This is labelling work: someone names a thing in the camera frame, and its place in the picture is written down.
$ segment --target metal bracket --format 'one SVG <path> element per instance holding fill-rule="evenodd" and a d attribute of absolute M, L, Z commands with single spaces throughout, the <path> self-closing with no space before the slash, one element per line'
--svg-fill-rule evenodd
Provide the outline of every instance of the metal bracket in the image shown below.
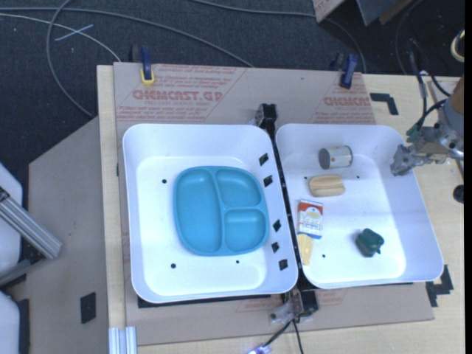
<path fill-rule="evenodd" d="M 108 329 L 108 353 L 109 354 L 137 354 L 138 341 L 136 339 L 136 327 Z"/>
<path fill-rule="evenodd" d="M 293 289 L 292 292 L 297 293 L 295 297 L 300 298 L 301 300 L 302 309 L 300 313 L 303 313 L 303 316 L 309 316 L 318 310 L 318 302 L 316 301 L 316 294 L 314 291 L 315 287 L 312 286 L 308 282 L 302 270 L 302 259 L 300 257 L 294 220 L 292 218 L 292 213 L 291 213 L 291 208 L 290 208 L 290 198 L 288 197 L 288 191 L 287 191 L 287 186 L 285 183 L 285 176 L 283 173 L 282 162 L 280 160 L 279 149 L 277 147 L 277 143 L 275 139 L 276 119 L 277 119 L 277 110 L 276 110 L 275 104 L 263 103 L 257 109 L 257 113 L 255 115 L 255 122 L 259 128 L 264 129 L 268 133 L 272 141 L 275 162 L 277 163 L 277 170 L 279 172 L 280 184 L 282 186 L 282 195 L 283 195 L 283 200 L 285 204 L 285 212 L 287 214 L 288 225 L 290 227 L 292 241 L 294 243 L 295 258 L 298 264 L 299 276 L 298 276 L 296 288 Z"/>
<path fill-rule="evenodd" d="M 269 322 L 271 325 L 287 324 L 293 319 L 297 319 L 302 313 L 302 295 L 300 292 L 296 291 L 287 302 L 268 312 Z"/>
<path fill-rule="evenodd" d="M 0 187 L 0 218 L 16 230 L 31 246 L 36 248 L 46 259 L 58 257 L 62 243 L 45 228 L 34 221 L 23 207 L 17 204 L 10 194 Z M 0 277 L 0 287 L 25 274 L 32 263 L 23 260 Z"/>

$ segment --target black mark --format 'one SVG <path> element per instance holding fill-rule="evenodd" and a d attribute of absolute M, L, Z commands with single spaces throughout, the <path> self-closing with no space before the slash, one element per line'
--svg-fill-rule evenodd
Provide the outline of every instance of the black mark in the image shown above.
<path fill-rule="evenodd" d="M 288 261 L 287 260 L 280 260 L 279 261 L 279 268 L 280 270 L 283 270 L 284 268 L 288 267 Z"/>
<path fill-rule="evenodd" d="M 82 324 L 97 317 L 96 298 L 95 292 L 80 298 L 80 320 Z"/>
<path fill-rule="evenodd" d="M 274 227 L 275 232 L 278 232 L 282 224 L 280 224 L 280 221 L 276 221 L 272 226 Z"/>
<path fill-rule="evenodd" d="M 270 185 L 272 183 L 272 176 L 269 176 L 269 177 L 265 177 L 264 178 L 264 186 L 267 187 L 268 185 Z"/>
<path fill-rule="evenodd" d="M 267 153 L 264 153 L 264 154 L 259 158 L 259 165 L 262 166 L 267 160 L 268 160 L 268 154 L 267 154 Z"/>
<path fill-rule="evenodd" d="M 275 253 L 276 251 L 278 251 L 279 248 L 280 248 L 280 247 L 279 247 L 279 243 L 275 242 L 275 243 L 272 244 L 272 251 L 274 251 L 274 253 Z"/>
<path fill-rule="evenodd" d="M 397 106 L 393 97 L 390 97 L 388 93 L 371 93 L 370 98 L 372 101 L 377 101 L 379 103 L 386 103 L 389 108 L 389 113 L 391 115 L 398 115 Z"/>

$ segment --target wooden table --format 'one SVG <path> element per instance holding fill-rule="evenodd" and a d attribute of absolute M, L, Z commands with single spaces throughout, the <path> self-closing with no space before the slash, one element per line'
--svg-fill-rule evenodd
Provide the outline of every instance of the wooden table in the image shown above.
<path fill-rule="evenodd" d="M 363 78 L 368 92 L 391 94 L 400 111 L 400 115 L 392 116 L 385 103 L 372 102 L 376 122 L 389 125 L 402 134 L 405 133 L 421 115 L 422 106 L 416 78 L 371 74 L 366 74 Z M 440 78 L 440 80 L 457 81 L 456 78 Z M 108 321 L 109 327 L 123 329 L 126 326 L 126 312 L 112 66 L 98 67 L 97 85 Z M 426 123 L 431 124 L 431 120 L 435 118 L 431 117 Z M 434 309 L 435 319 L 432 321 L 301 332 L 305 353 L 457 354 L 465 352 L 464 206 L 451 197 L 455 186 L 463 184 L 462 174 L 457 163 L 452 160 L 441 165 L 431 164 L 418 167 L 415 173 L 440 244 L 444 263 L 448 265 L 454 290 L 450 295 L 439 297 L 439 307 Z M 139 353 L 244 354 L 267 339 L 268 336 L 249 336 L 237 339 L 142 346 L 139 347 Z M 295 334 L 292 332 L 283 334 L 271 344 L 271 348 L 274 353 L 297 353 L 298 344 Z"/>

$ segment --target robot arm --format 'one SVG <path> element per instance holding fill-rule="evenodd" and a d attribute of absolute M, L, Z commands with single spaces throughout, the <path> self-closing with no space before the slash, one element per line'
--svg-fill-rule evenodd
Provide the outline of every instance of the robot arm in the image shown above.
<path fill-rule="evenodd" d="M 407 133 L 410 146 L 399 145 L 390 169 L 394 176 L 409 173 L 423 165 L 442 164 L 448 157 L 464 159 L 464 75 L 453 94 L 430 108 L 438 109 L 438 120 L 433 127 L 423 127 L 424 117 Z"/>

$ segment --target black cable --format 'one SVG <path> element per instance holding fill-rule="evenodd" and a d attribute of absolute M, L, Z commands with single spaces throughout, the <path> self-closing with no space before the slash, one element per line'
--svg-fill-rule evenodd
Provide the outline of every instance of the black cable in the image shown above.
<path fill-rule="evenodd" d="M 436 86 L 436 88 L 438 88 L 440 90 L 440 92 L 442 94 L 444 94 L 445 96 L 451 96 L 451 93 L 449 93 L 448 91 L 446 91 L 442 86 L 441 84 L 439 84 L 439 82 L 437 81 L 436 77 L 434 75 L 430 75 L 431 76 L 431 80 L 433 81 L 433 84 Z"/>
<path fill-rule="evenodd" d="M 422 126 L 423 126 L 423 123 L 425 122 L 425 119 L 426 117 L 434 110 L 436 109 L 439 109 L 441 106 L 443 106 L 445 104 L 447 100 L 442 100 L 442 101 L 439 101 L 438 103 L 435 103 L 433 106 L 431 106 L 422 116 L 421 118 L 419 118 L 419 120 L 416 122 L 416 127 L 417 127 L 417 130 L 419 131 Z"/>
<path fill-rule="evenodd" d="M 298 347 L 300 349 L 300 354 L 303 354 L 303 347 L 302 347 L 302 339 L 300 338 L 300 332 L 298 331 L 298 327 L 296 326 L 295 319 L 292 320 L 294 323 L 295 333 L 296 333 L 296 340 L 298 341 Z"/>
<path fill-rule="evenodd" d="M 292 320 L 290 320 L 287 324 L 285 324 L 284 327 L 281 330 L 279 330 L 277 333 L 275 333 L 263 346 L 268 346 L 272 342 L 274 342 L 276 339 L 278 339 L 280 335 L 287 330 L 287 328 L 290 326 L 291 323 L 292 323 Z"/>
<path fill-rule="evenodd" d="M 400 29 L 405 23 L 405 20 L 409 17 L 409 14 L 413 11 L 413 9 L 416 8 L 418 5 L 420 5 L 421 3 L 423 3 L 424 1 L 425 0 L 417 0 L 412 6 L 410 6 L 410 8 L 408 8 L 408 10 L 405 12 L 400 22 L 398 23 L 397 30 L 395 31 L 395 55 L 397 58 L 397 62 L 400 65 L 400 68 L 404 74 L 408 74 L 408 73 L 406 72 L 405 67 L 403 66 L 403 62 L 400 56 L 400 50 L 398 48 L 398 38 L 400 36 Z"/>
<path fill-rule="evenodd" d="M 423 51 L 423 48 L 421 47 L 421 45 L 416 41 L 416 39 L 414 38 L 410 38 L 409 39 L 409 43 L 410 44 L 413 44 L 417 49 L 418 51 L 420 52 L 420 55 L 421 55 L 421 58 L 423 59 L 423 62 L 425 64 L 425 67 L 427 70 L 430 70 L 431 69 L 431 65 L 428 61 L 428 58 L 426 57 L 426 54 L 424 53 Z M 437 78 L 431 74 L 430 72 L 428 72 L 428 75 L 429 77 L 431 78 L 431 80 L 433 81 L 433 84 L 436 86 L 436 88 L 438 88 L 440 90 L 441 93 L 443 93 L 445 96 L 450 96 L 451 94 L 446 91 L 440 84 L 439 82 L 437 81 Z"/>
<path fill-rule="evenodd" d="M 413 43 L 413 40 L 411 39 L 408 42 L 409 60 L 410 60 L 410 65 L 412 66 L 413 73 L 418 80 L 418 84 L 420 85 L 420 93 L 421 93 L 421 98 L 423 100 L 423 115 L 424 115 L 428 107 L 428 100 L 426 99 L 427 97 L 426 87 L 425 87 L 425 83 L 423 82 L 423 78 L 421 77 L 420 70 L 418 69 L 418 66 L 416 63 L 416 57 L 414 56 L 413 49 L 411 48 L 412 43 Z"/>

